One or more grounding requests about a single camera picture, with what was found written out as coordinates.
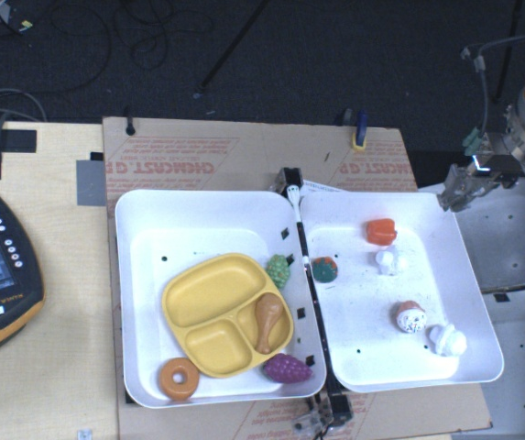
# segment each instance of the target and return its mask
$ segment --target orange donut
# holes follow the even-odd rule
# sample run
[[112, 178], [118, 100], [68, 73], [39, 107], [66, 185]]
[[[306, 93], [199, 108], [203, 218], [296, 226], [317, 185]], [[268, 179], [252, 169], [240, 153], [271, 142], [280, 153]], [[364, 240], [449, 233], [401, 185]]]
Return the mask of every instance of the orange donut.
[[[180, 375], [182, 380], [177, 382], [173, 378], [175, 375]], [[189, 398], [197, 389], [198, 384], [199, 370], [188, 358], [172, 358], [160, 370], [160, 389], [174, 401]]]

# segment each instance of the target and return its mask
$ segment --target white plastic container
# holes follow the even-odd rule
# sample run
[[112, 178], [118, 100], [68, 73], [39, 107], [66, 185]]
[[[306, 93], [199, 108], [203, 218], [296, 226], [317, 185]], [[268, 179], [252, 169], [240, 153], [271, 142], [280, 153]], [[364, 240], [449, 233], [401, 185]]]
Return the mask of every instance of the white plastic container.
[[[370, 392], [495, 380], [503, 358], [476, 284], [454, 214], [433, 194], [313, 192], [301, 200], [310, 258], [331, 257], [338, 276], [316, 283], [334, 375], [351, 391]], [[402, 272], [383, 275], [366, 242], [368, 220], [395, 220]], [[303, 267], [295, 214], [275, 192], [147, 191], [124, 194], [115, 208], [121, 283], [124, 378], [129, 395], [150, 408], [309, 397], [326, 367]], [[186, 401], [159, 389], [170, 358], [185, 357], [162, 313], [167, 282], [207, 259], [242, 253], [263, 267], [274, 254], [292, 256], [281, 293], [294, 322], [283, 352], [312, 358], [307, 381], [280, 384], [260, 367], [226, 379], [201, 375]], [[428, 338], [399, 330], [394, 308], [414, 300], [428, 325], [454, 324], [467, 336], [461, 357], [441, 357]]]

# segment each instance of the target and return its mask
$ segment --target green toy vegetable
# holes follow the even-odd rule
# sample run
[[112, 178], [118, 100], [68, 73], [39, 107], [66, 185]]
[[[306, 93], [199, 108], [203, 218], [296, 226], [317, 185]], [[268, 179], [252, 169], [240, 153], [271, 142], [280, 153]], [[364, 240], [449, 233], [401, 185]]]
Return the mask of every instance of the green toy vegetable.
[[266, 266], [266, 272], [279, 289], [282, 289], [290, 277], [290, 267], [287, 259], [275, 254]]

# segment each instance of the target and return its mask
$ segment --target yellow plate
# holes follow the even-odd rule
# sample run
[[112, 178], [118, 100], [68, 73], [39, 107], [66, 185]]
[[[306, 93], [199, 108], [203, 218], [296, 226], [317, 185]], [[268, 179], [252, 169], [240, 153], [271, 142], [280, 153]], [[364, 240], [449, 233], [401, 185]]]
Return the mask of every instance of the yellow plate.
[[[283, 311], [264, 354], [256, 351], [256, 306], [266, 293], [279, 297]], [[215, 378], [265, 362], [292, 338], [292, 316], [279, 289], [264, 268], [239, 253], [209, 259], [172, 279], [162, 293], [162, 310], [187, 357]]]

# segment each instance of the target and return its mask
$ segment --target black floor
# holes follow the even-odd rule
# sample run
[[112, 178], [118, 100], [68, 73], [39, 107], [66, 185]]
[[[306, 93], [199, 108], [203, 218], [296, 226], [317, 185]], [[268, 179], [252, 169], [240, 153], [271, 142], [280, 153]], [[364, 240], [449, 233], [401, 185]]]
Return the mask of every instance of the black floor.
[[[50, 122], [130, 115], [320, 125], [364, 109], [369, 126], [400, 129], [420, 186], [463, 159], [462, 139], [482, 118], [481, 84], [462, 49], [472, 45], [475, 56], [482, 43], [525, 36], [525, 0], [6, 3], [0, 109]], [[487, 129], [503, 131], [525, 84], [525, 40], [487, 50], [484, 62]]]

